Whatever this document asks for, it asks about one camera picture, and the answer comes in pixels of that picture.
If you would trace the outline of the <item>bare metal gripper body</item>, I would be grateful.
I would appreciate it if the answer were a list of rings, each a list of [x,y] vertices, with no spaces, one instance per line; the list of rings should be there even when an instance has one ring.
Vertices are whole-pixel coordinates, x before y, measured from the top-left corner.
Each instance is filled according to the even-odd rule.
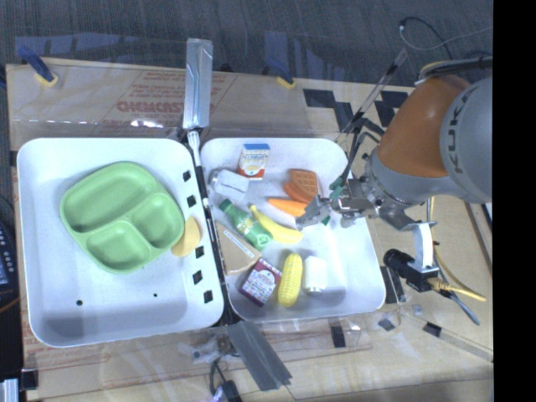
[[[369,177],[338,178],[332,183],[332,210],[341,215],[340,225],[349,228],[360,218],[378,216]]]

